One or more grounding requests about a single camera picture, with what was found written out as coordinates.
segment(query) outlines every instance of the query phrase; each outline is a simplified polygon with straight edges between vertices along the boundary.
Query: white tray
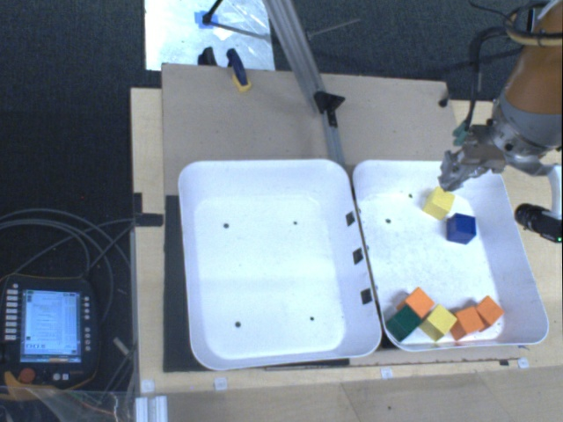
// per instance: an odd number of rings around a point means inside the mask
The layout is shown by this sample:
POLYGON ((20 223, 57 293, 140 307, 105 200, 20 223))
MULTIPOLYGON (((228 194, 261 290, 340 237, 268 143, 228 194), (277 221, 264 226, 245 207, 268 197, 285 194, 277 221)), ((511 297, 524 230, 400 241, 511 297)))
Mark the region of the white tray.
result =
POLYGON ((486 175, 464 183, 447 217, 477 219, 477 235, 467 245, 446 239, 442 221, 421 208, 438 186, 440 163, 366 161, 354 170, 354 187, 377 298, 384 321, 420 286, 451 311, 490 295, 505 315, 491 328, 456 342, 448 333, 434 343, 416 329, 398 342, 422 351, 463 346, 523 345, 541 342, 548 321, 515 224, 502 177, 486 175))
POLYGON ((202 365, 333 360, 377 348, 381 326, 368 302, 367 261, 355 264, 362 238, 341 167, 194 163, 180 174, 179 197, 190 339, 202 365))

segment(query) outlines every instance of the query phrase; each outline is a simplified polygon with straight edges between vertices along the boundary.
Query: black floor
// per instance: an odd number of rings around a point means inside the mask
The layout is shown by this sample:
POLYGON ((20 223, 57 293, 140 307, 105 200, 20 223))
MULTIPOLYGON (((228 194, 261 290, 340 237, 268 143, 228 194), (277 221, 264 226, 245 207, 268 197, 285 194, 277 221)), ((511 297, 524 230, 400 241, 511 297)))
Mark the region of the black floor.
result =
MULTIPOLYGON (((483 3, 503 11, 518 5, 483 3)), ((469 97, 466 56, 473 34, 499 23, 467 0, 295 4, 311 31, 362 20, 312 40, 321 71, 445 80, 453 98, 469 97)), ((132 216, 129 90, 160 84, 158 73, 144 69, 143 18, 143 0, 0 0, 0 215, 51 207, 95 223, 132 216)), ((494 41, 484 54, 512 48, 494 41)), ((287 67, 279 48, 275 59, 279 68, 287 67)), ((498 95, 514 60, 485 65, 482 98, 498 95)), ((0 274, 57 236, 49 230, 0 232, 0 274)), ((121 364, 113 339, 133 343, 128 269, 113 260, 118 291, 89 389, 104 389, 121 364)), ((77 267, 74 259, 51 261, 34 271, 55 273, 56 264, 72 274, 77 267)))

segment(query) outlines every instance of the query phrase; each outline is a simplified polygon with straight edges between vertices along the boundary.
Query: screen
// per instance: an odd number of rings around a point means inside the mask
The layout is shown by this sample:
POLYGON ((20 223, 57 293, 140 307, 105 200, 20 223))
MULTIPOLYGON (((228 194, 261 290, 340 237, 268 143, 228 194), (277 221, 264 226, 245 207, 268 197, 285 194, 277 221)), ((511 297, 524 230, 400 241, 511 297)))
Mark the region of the screen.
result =
POLYGON ((21 362, 80 362, 80 293, 23 291, 21 362))

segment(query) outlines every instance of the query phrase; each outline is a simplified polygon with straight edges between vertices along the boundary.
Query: button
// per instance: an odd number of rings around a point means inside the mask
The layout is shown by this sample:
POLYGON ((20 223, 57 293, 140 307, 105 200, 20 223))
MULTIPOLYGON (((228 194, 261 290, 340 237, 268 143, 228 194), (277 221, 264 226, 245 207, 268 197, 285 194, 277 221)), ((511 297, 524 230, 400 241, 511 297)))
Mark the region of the button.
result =
POLYGON ((24 367, 19 371, 18 381, 24 384, 31 384, 35 380, 35 371, 30 367, 24 367))

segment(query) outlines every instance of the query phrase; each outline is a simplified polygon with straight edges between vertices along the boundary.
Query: orange cube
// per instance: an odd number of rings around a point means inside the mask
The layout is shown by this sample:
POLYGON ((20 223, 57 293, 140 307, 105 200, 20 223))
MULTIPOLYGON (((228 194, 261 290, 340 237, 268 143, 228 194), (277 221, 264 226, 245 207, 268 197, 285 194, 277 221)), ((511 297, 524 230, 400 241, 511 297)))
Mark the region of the orange cube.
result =
POLYGON ((451 329, 451 336, 453 336, 455 340, 459 340, 463 336, 485 328, 485 323, 474 306, 458 311, 456 317, 457 322, 451 329))
POLYGON ((481 316, 481 319, 483 319, 483 322, 485 323, 485 328, 483 328, 481 331, 489 328, 492 324, 499 320, 499 317, 504 314, 504 311, 498 305, 498 303, 489 296, 485 297, 481 301, 481 303, 476 306, 476 308, 479 315, 481 316))
POLYGON ((405 305, 411 307, 416 315, 423 319, 434 306, 434 301, 428 297, 422 289, 417 287, 404 301, 399 304, 397 309, 401 309, 405 305))

